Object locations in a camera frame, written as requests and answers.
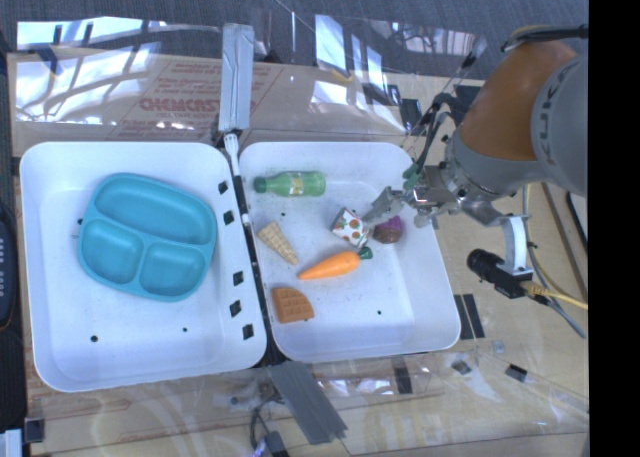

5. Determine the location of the white plastic tray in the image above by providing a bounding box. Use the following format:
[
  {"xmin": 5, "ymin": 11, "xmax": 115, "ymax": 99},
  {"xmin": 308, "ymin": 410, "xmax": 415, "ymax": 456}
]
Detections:
[
  {"xmin": 238, "ymin": 140, "xmax": 462, "ymax": 365},
  {"xmin": 18, "ymin": 140, "xmax": 268, "ymax": 394}
]

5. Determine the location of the blue divided plate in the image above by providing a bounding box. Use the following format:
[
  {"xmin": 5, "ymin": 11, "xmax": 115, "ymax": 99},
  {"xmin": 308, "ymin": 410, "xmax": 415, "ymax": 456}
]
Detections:
[{"xmin": 76, "ymin": 172, "xmax": 219, "ymax": 303}]

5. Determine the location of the tan waffle cone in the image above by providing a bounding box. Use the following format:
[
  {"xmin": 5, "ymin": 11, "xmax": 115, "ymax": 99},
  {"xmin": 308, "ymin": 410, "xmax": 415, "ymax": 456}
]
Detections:
[{"xmin": 256, "ymin": 220, "xmax": 300, "ymax": 267}]

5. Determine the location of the white carton with orange print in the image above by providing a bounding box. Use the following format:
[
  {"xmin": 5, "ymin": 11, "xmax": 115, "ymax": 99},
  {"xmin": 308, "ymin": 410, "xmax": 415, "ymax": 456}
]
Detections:
[{"xmin": 330, "ymin": 207, "xmax": 372, "ymax": 249}]

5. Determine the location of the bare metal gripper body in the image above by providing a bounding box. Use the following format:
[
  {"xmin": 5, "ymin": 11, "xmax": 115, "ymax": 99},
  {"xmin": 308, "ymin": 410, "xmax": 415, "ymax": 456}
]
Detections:
[{"xmin": 402, "ymin": 164, "xmax": 503, "ymax": 227}]

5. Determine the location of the green plastic bottle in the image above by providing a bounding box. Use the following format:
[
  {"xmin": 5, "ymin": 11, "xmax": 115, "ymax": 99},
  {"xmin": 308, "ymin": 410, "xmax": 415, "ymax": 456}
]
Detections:
[{"xmin": 252, "ymin": 170, "xmax": 328, "ymax": 198}]

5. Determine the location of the black cylinder on white bracket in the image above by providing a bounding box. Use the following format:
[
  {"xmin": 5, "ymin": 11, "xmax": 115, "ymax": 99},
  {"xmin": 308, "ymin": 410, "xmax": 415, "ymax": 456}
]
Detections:
[{"xmin": 466, "ymin": 214, "xmax": 535, "ymax": 301}]

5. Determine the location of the orange carrot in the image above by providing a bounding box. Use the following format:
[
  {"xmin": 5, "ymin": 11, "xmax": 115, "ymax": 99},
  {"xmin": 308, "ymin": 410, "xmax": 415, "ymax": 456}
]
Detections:
[{"xmin": 297, "ymin": 245, "xmax": 375, "ymax": 282}]

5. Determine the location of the brown cardboard board red print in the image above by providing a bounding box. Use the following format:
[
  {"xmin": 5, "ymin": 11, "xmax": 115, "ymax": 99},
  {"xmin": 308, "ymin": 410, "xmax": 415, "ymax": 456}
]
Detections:
[{"xmin": 6, "ymin": 51, "xmax": 590, "ymax": 457}]

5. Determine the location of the orange waffle piece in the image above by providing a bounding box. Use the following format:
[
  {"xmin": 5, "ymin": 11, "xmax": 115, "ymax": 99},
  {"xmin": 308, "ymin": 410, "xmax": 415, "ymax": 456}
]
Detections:
[{"xmin": 269, "ymin": 286, "xmax": 316, "ymax": 325}]

